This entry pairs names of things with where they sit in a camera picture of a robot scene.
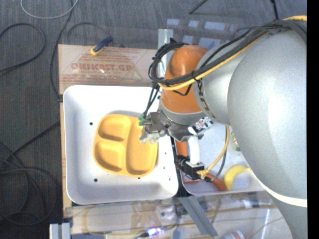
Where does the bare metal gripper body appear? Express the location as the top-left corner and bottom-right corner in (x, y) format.
(143, 112), (201, 142)

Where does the yellow divided plate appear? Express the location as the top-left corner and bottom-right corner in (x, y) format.
(93, 114), (159, 178)

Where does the orange carrot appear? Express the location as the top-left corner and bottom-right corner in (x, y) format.
(174, 138), (188, 157)

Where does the white plastic tray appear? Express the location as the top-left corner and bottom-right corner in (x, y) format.
(63, 85), (179, 206)
(172, 122), (265, 197)

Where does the white and green packet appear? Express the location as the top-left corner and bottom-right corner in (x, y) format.
(229, 131), (240, 151)

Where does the yellow banana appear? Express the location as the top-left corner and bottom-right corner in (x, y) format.
(223, 164), (251, 191)

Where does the brown cardboard board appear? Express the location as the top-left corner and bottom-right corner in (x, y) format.
(57, 43), (160, 211)

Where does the white and red can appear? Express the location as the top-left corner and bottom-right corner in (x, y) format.
(224, 230), (246, 239)

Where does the black cylinder on white bracket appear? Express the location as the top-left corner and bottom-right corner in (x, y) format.
(174, 135), (205, 181)

